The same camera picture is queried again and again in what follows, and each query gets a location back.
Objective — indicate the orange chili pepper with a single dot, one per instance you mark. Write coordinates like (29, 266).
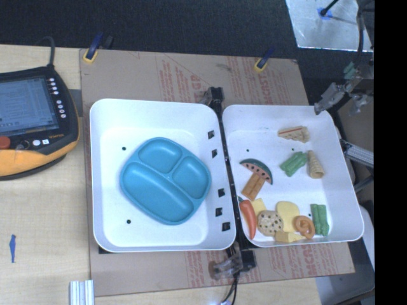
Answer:
(248, 213)

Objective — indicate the green asparagus bunch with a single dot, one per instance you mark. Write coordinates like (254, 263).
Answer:
(319, 219)

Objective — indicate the yellow rounded food piece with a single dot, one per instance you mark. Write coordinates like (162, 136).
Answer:
(287, 213)

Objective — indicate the orange brown waffle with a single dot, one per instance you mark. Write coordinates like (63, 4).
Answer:
(252, 186)

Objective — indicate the thin black rod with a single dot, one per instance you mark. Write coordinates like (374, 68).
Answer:
(227, 164)

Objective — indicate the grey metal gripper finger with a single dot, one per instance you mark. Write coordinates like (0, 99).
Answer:
(330, 95)
(361, 103)

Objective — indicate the beige pizza slice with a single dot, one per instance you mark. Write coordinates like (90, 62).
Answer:
(295, 133)

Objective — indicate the orange pretzel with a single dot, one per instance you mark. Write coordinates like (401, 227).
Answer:
(304, 227)

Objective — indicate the watermelon slice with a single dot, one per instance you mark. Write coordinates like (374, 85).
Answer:
(259, 167)

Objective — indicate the green bean bunch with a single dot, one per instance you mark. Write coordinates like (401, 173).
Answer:
(293, 164)

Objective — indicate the brown cardboard board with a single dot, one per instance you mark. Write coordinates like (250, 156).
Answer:
(143, 75)

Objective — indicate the white plastic tray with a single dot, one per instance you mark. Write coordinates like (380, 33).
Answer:
(299, 187)
(111, 183)

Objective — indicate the yellow cheese wedge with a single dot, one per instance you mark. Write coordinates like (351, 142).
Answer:
(286, 237)

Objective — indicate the yellow cheese slice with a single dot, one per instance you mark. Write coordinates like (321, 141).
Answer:
(258, 206)

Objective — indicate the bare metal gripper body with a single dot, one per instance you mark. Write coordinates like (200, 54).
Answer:
(364, 78)

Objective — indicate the blue divided plate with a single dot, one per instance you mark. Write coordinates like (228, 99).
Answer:
(159, 186)

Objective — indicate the beige ice cream cone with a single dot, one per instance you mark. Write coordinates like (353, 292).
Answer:
(314, 167)

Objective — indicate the chocolate chip cookie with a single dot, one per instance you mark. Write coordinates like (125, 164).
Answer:
(269, 223)

